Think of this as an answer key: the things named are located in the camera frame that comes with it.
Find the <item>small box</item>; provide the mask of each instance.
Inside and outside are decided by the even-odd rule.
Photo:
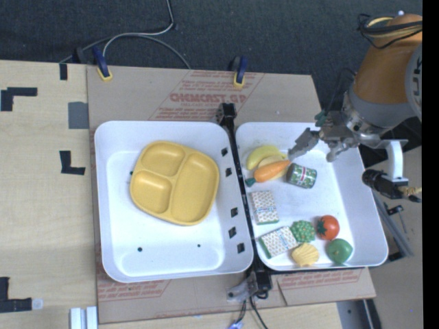
[[[275,257],[298,246],[297,240],[288,227],[280,227],[259,238],[268,258]]]
[[[279,222],[276,203],[271,191],[255,191],[250,193],[256,224]]]

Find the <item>soup can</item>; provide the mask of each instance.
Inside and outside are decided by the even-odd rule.
[[[316,183],[317,171],[291,163],[286,174],[287,183],[310,189]]]

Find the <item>red tomato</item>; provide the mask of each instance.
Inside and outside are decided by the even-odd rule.
[[[340,231],[338,220],[331,215],[325,215],[319,218],[317,222],[317,234],[324,240],[332,240]]]

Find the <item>yellow divided tray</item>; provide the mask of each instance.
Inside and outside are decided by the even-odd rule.
[[[209,214],[219,178],[217,164],[202,152],[169,141],[154,141],[137,160],[130,194],[142,211],[192,226]]]

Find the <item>clamp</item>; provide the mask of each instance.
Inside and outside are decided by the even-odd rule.
[[[102,78],[104,82],[110,81],[112,79],[112,73],[108,68],[103,53],[96,46],[94,46],[92,50],[93,50],[93,55],[95,56],[95,60],[97,64],[97,72],[99,73],[99,76]]]
[[[245,84],[244,73],[246,72],[248,59],[245,56],[241,56],[239,59],[239,65],[233,77],[233,85],[237,88],[243,88]]]

